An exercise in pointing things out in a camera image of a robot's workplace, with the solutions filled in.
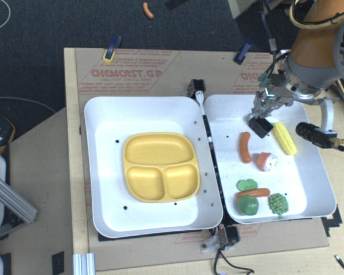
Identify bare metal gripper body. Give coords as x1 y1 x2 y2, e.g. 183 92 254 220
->
256 73 322 107

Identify black cube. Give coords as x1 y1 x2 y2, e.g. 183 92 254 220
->
248 117 275 139

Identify yellow corn cob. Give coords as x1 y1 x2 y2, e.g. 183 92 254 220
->
272 121 298 156

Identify orange sausage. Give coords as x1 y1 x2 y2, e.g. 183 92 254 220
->
239 131 252 164
142 2 155 20
236 187 271 201

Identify thin black and white rod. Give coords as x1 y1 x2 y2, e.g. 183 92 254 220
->
195 91 226 226

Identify white plastic tray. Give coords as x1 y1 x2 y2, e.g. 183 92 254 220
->
83 96 225 238
203 93 337 225

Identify green lettuce leaf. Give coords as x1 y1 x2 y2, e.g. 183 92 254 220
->
236 178 259 192

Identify green grapes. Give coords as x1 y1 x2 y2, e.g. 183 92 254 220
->
267 192 290 215

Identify green pepper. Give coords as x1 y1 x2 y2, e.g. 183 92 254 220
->
236 195 260 217

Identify brown cardboard board red print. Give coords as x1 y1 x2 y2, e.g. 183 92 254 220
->
74 48 330 272

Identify yellow divided plate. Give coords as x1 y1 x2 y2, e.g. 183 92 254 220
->
122 132 201 203

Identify black cylinder on white bracket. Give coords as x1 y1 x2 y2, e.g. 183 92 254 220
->
295 97 339 150

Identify black block with thin wires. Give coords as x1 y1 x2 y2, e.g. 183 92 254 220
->
187 78 206 97
200 225 241 253

